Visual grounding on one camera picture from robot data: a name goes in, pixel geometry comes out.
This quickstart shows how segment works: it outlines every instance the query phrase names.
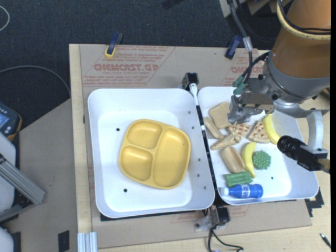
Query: metal bracket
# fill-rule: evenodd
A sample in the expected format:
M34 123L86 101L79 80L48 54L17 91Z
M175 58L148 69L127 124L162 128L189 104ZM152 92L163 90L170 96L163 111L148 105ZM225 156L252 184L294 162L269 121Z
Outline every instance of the metal bracket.
M78 233L77 234L78 252L98 252L97 233Z
M189 85L193 83L196 85L199 83L198 74L197 73L185 73L182 79L181 88L186 91L189 91L190 90Z
M33 204L41 204L45 192L26 177L18 168L13 166L0 153L0 176L24 195ZM23 209L22 206L15 205L11 209L3 212L0 216L0 222L3 222L14 215L17 215Z
M230 113L228 120L234 124L249 121L253 115L257 115L265 111L266 114L274 111L273 100L265 94L261 93L242 93L239 98L235 95L231 96Z
M309 114L313 112L321 112L322 115L328 113L330 109L309 109L305 110L300 108L298 103L286 103L281 99L274 101L275 109L279 112L287 114L293 118L306 118Z
M229 221L230 215L226 207L211 207L204 217L194 221L194 229L195 232L207 232L211 228L223 228Z

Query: white object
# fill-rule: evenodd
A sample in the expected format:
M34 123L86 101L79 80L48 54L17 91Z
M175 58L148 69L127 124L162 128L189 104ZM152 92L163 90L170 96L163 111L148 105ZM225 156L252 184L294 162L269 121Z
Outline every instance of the white object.
M1 252L13 252L14 241L12 236L0 227L0 248Z
M16 149L10 140L0 133L0 153L15 166ZM0 215L7 209L12 207L14 201L15 189L6 180L0 176Z
M77 234L77 251L78 252L98 252L98 239L96 232L88 234Z
M9 15L8 11L3 6L0 6L0 8L7 14L7 22L5 23L5 25L3 27L0 28L0 32L1 32L9 24L9 21L10 21L11 17Z
M323 116L320 111L315 111L307 116L309 136L308 136L308 147L312 150L317 150L322 148L323 136L324 136L324 125Z
M209 116L209 110L222 102L230 102L234 88L231 87L205 87L198 92L198 101L204 117ZM248 124L255 122L265 116L265 113L254 115ZM289 135L303 141L297 120L286 114L275 111L272 114L272 121L276 132L282 135ZM229 135L225 129L221 130L224 135ZM218 139L209 139L209 146L216 143ZM250 142L246 137L233 147L241 154L245 144ZM282 154L277 146L272 143L257 143L255 151L263 150L271 156L271 165L266 170L255 169L256 178L252 184L260 184L264 189L262 198L239 199L225 193L224 175L229 174L223 159L221 150L210 150L210 156L215 173L215 179L221 198L228 204L241 205L260 202L288 201L300 198L312 198L319 189L315 172L309 172L293 159Z
M94 184L99 211L111 218L206 209L215 197L193 96L182 89L98 89L88 98ZM183 182L161 190L127 178L119 151L128 126L151 119L184 131L191 156Z
M229 195L229 188L225 187L224 192L223 192L223 196L228 196L228 195Z

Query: black cable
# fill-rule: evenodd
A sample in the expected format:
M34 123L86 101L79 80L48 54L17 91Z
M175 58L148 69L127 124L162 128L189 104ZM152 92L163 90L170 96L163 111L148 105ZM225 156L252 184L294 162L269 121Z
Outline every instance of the black cable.
M52 70L50 70L48 68L45 68L45 67L35 66L35 65L15 66L15 67L10 67L10 68L1 70L0 74L8 72L8 71L16 70L16 69L22 69L22 68L36 68L36 69L40 69L40 70L44 70L44 71L48 71L49 73L52 73L55 77L57 77L60 81L62 81L62 83L65 85L66 89L68 90L69 97L71 97L70 88L68 87L68 85L66 84L66 82L58 74L56 74L54 71L52 71Z
M244 40L244 38L245 38L245 39L248 38L248 34L246 33L246 31L245 31L245 29L244 29L244 26L242 25L242 23L240 22L240 20L239 20L237 14L236 14L236 8L235 8L235 6L234 6L233 0L226 0L226 1L227 1L227 3L230 5L230 11L231 11L231 14L232 14L232 16L233 16L233 18L234 18L234 21L235 21L235 23L236 23L236 25L237 25L237 27L238 27L238 29L239 29L239 31L240 31L242 37L243 37L243 40ZM248 51L248 55L249 55L249 66L248 66L248 68L247 68L247 70L248 70L248 71L247 71L247 77L246 77L246 79L244 80L244 84L247 83L248 78L249 78L249 76L251 75L251 72L252 72L252 62L253 62L253 58L252 58L252 50L249 50L249 51Z
M251 76L251 73L252 73L252 67L253 67L252 51L248 52L248 58L249 58L249 65L248 65L248 68L245 70L247 72L247 74L246 74L246 78L243 81L244 84L247 84L247 82L248 82L248 80Z
M233 0L227 0L227 3L230 5L229 1L230 1L230 3L232 3L232 5L233 5ZM242 5L241 5L240 1L239 1L239 0L235 0L235 1L236 1L236 3L237 3L237 6L238 6L238 13L239 13L239 16L240 16L240 18L241 18L241 21L242 21L242 23L243 23L244 28L245 28L251 35L253 35L255 38L257 38L258 40L263 41L263 42L268 42L268 43L274 43L275 40L276 40L276 38L270 38L270 37L262 37L262 36L259 36L259 35L257 35L257 34L250 28L250 26L249 26L249 25L245 22L245 20L244 20L244 10L243 10L243 8L242 8Z
M256 65L258 62L260 62L261 60L265 60L266 57L269 55L269 53L270 53L270 51L265 52L265 53L261 54L258 58L256 58L256 59L252 62L252 67L253 67L254 65ZM244 80L244 83L245 83L245 84L247 83L247 81L248 81L248 79L249 79L249 77L250 77L250 75L251 75L251 72L252 72L252 69L249 70L249 68L247 68L247 69L242 73L242 75L241 75L242 77L244 77L244 76L247 75L247 77L246 77L245 80Z
M202 212L203 212L203 215L204 215L204 216L206 216L206 215L208 214L208 211L209 211L209 208L208 208L208 209L206 209L206 210L202 210Z
M209 252L212 252L212 250L211 250L211 238L212 238L212 236L215 236L215 238L216 238L222 245L237 248L236 252L239 252L239 251L243 251L243 250L244 250L241 246L229 245L229 244L224 243L224 242L223 242L222 240L220 240L220 239L218 238L218 236L215 234L215 232L214 232L214 228L215 228L215 227L212 227L212 228L209 230L209 237L208 237L208 250L209 250Z
M285 19L286 23L289 26L291 26L292 28L294 28L294 29L296 29L300 32L306 33L306 34L310 34L310 35L331 35L331 29L315 28L315 27L305 28L305 27L299 27L299 26L295 25L286 16L286 13L283 9L284 7L282 5L282 1L281 0L277 0L277 1L278 1L278 4L279 4L279 7L280 7L281 14L283 15L283 18Z

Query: toy banana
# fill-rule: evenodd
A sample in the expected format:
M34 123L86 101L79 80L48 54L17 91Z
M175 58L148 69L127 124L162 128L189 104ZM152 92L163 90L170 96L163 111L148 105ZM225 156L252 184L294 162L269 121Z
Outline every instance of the toy banana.
M275 131L273 127L271 114L268 114L266 117L264 117L262 121L263 121L262 123L264 124L265 132L268 138L273 144L276 145L280 139L280 136L277 134L277 132Z
M241 153L242 158L245 163L245 170L247 172L250 172L252 177L255 178L256 175L254 174L254 166L253 166L253 160L252 155L254 152L254 149L256 148L257 143L256 142L249 142L244 148Z

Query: cardboard surface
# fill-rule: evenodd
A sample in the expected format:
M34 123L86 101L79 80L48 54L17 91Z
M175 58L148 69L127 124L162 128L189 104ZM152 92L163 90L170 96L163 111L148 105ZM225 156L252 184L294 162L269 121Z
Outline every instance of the cardboard surface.
M98 233L99 248L207 236L208 232L194 229L193 221L203 217L201 211L101 221L95 204L87 99L99 88L175 88L186 72L198 73L199 89L230 86L248 66L245 49L237 49L234 59L229 60L224 57L225 48L117 46L115 57L106 60L105 48L105 45L79 45L92 229ZM257 64L252 76L262 73L262 66L262 62ZM304 200L228 208L232 220L217 232L219 235L311 225Z
M59 251L58 235L67 231L70 251L77 251L71 100L19 136L20 170L46 194L42 204L27 207L5 227L20 232L22 252Z

